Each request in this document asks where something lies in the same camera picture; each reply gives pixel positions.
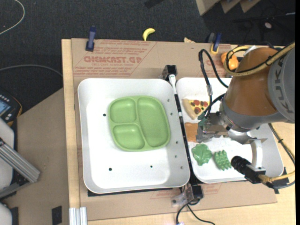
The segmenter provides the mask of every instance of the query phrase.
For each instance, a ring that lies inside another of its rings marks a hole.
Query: white cable
[[[12,27],[10,27],[10,28],[8,28],[8,29],[6,29],[6,30],[0,32],[0,35],[2,35],[3,33],[7,32],[7,31],[9,31],[9,30],[11,30],[11,29],[13,29],[13,28],[14,28],[15,26],[17,26],[20,22],[22,22],[22,20],[23,20],[24,17],[25,17],[25,7],[24,7],[24,5],[23,5],[20,1],[18,1],[18,0],[12,0],[12,1],[16,1],[17,3],[19,3],[19,4],[21,5],[21,7],[22,7],[22,9],[23,9],[23,16],[22,16],[22,18],[20,19],[20,21],[18,21],[15,25],[13,25]]]
[[[5,70],[9,70],[9,69],[13,69],[13,68],[24,68],[24,67],[46,68],[46,69],[49,69],[49,70],[57,73],[61,77],[63,76],[60,72],[54,70],[51,67],[46,67],[46,66],[43,66],[43,65],[34,65],[34,64],[25,64],[25,65],[15,65],[15,66],[10,66],[10,67],[3,67],[3,68],[0,68],[0,72],[5,71]]]

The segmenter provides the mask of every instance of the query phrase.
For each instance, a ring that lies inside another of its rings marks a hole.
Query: orange object
[[[226,55],[227,55],[227,52],[224,52],[221,54],[221,61],[222,63],[225,62],[225,59],[226,59]],[[229,62],[228,62],[228,66],[229,66],[229,69],[230,70],[234,70],[238,67],[239,65],[239,61],[238,61],[238,58],[234,55],[232,55],[232,57],[229,59]]]
[[[197,142],[196,136],[197,136],[198,123],[186,122],[184,124],[184,127],[185,127],[186,133],[187,133],[187,141],[196,143]]]

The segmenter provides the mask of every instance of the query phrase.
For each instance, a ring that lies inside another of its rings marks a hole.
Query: metal bracket
[[[179,195],[171,198],[172,207],[182,207],[194,199],[193,190],[190,184],[187,184],[187,188]]]
[[[17,151],[8,146],[2,138],[0,138],[0,158],[2,158],[7,164],[15,169],[20,175],[22,175],[28,182],[22,182],[21,184],[13,183],[10,186],[4,188],[0,192],[0,198],[6,197],[13,192],[17,191],[21,187],[37,182],[40,171],[24,159]]]
[[[69,225],[88,225],[86,207],[69,208]]]

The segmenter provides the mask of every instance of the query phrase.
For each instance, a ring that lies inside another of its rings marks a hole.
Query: black clip
[[[95,26],[91,26],[90,27],[90,32],[89,32],[89,40],[86,42],[86,47],[85,50],[92,52],[94,51],[94,39],[95,39],[95,35],[96,35],[96,27]]]

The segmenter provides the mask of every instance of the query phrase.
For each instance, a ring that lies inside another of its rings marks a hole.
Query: cable connector
[[[200,185],[192,185],[194,199],[201,200],[204,198],[202,187]]]
[[[264,169],[255,169],[248,160],[240,156],[234,156],[232,158],[231,166],[239,173],[245,175],[245,179],[253,184],[261,183],[262,180],[260,176],[266,174]]]
[[[211,84],[206,85],[208,96],[212,96],[212,86]]]
[[[177,90],[176,90],[176,77],[175,77],[174,74],[170,74],[169,75],[169,82],[172,85],[174,94],[177,94]]]
[[[169,81],[169,75],[177,75],[177,68],[176,65],[165,65],[165,68],[161,74],[162,79]]]

